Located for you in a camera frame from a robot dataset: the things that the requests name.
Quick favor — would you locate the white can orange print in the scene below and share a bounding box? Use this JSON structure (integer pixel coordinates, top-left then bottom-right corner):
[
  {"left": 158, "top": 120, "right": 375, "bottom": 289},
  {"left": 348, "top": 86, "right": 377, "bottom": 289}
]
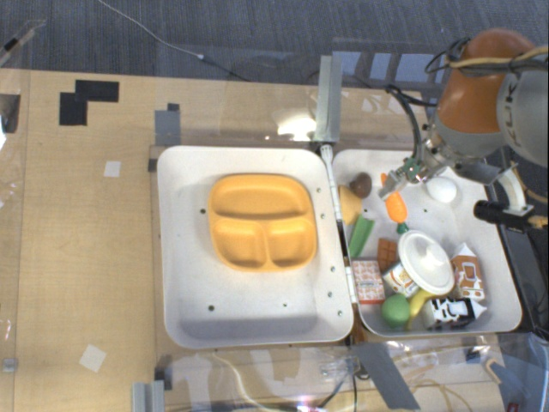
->
[{"left": 381, "top": 261, "right": 420, "bottom": 299}]

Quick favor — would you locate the orange divided plate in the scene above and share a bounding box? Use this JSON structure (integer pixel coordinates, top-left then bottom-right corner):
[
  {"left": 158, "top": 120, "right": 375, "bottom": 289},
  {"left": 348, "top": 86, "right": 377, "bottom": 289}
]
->
[{"left": 207, "top": 173, "right": 319, "bottom": 274}]

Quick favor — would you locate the green toy vegetable stalk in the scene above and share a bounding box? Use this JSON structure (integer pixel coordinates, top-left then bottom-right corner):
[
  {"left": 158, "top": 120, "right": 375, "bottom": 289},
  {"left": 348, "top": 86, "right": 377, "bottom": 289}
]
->
[{"left": 347, "top": 214, "right": 376, "bottom": 259}]

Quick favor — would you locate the pink and white packet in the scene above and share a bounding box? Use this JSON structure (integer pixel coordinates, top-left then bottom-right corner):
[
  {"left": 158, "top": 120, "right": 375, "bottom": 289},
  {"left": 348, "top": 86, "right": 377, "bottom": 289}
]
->
[{"left": 351, "top": 258, "right": 386, "bottom": 306}]

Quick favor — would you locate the brown and white carton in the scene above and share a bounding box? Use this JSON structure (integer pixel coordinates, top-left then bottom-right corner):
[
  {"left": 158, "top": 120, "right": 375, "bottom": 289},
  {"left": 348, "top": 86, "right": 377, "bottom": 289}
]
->
[{"left": 449, "top": 242, "right": 486, "bottom": 303}]

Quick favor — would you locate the thin black and white rod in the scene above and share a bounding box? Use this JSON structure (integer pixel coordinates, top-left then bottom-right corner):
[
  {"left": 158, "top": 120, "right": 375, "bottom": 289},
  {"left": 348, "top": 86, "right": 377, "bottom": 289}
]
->
[{"left": 320, "top": 143, "right": 358, "bottom": 305}]

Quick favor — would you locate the orange toy carrot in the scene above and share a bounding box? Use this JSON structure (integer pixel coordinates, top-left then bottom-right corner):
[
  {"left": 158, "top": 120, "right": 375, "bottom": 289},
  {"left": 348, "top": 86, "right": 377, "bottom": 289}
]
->
[{"left": 384, "top": 190, "right": 410, "bottom": 236}]

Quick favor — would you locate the brown toy doughnut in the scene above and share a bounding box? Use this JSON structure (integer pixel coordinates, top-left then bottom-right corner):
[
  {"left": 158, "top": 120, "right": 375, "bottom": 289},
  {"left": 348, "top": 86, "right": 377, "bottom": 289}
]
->
[{"left": 348, "top": 172, "right": 373, "bottom": 200}]

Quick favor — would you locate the green toy ball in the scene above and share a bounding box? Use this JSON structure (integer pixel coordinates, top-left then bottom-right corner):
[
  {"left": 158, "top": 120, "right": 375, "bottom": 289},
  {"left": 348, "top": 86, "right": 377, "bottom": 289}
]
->
[{"left": 381, "top": 293, "right": 412, "bottom": 330}]

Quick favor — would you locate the brown toy chocolate bar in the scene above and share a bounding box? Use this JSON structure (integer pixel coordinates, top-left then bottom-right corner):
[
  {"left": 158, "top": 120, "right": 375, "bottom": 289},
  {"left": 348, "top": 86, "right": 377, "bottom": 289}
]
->
[{"left": 377, "top": 238, "right": 401, "bottom": 275}]

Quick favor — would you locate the white toy egg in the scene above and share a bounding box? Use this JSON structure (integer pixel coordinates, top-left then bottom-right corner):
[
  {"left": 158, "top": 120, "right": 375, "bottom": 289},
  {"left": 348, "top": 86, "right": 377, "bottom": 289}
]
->
[{"left": 425, "top": 176, "right": 458, "bottom": 203}]

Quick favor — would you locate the tan toy bread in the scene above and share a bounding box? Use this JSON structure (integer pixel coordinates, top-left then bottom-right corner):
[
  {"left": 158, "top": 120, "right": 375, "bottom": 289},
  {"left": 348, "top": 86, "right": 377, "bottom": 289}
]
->
[{"left": 338, "top": 185, "right": 364, "bottom": 227}]

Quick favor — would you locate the white plastic tray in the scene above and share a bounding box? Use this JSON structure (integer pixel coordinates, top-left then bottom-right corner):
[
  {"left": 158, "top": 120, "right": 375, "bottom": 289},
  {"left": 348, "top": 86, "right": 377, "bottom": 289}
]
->
[
  {"left": 332, "top": 148, "right": 524, "bottom": 339},
  {"left": 156, "top": 145, "right": 355, "bottom": 351}
]

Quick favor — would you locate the black cylinder on white bracket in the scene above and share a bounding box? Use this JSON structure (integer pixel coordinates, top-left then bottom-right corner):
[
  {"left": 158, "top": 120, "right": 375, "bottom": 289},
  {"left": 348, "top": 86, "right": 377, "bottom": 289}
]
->
[{"left": 473, "top": 164, "right": 535, "bottom": 232}]

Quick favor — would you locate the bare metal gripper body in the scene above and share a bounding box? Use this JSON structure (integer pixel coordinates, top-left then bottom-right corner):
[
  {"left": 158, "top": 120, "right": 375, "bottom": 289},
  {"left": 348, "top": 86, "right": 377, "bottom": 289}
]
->
[{"left": 398, "top": 136, "right": 458, "bottom": 185}]

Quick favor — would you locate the black and white cow carton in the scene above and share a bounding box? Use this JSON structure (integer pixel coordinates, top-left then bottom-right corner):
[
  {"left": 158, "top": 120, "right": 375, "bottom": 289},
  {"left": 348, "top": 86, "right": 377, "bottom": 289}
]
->
[{"left": 421, "top": 296, "right": 488, "bottom": 331}]

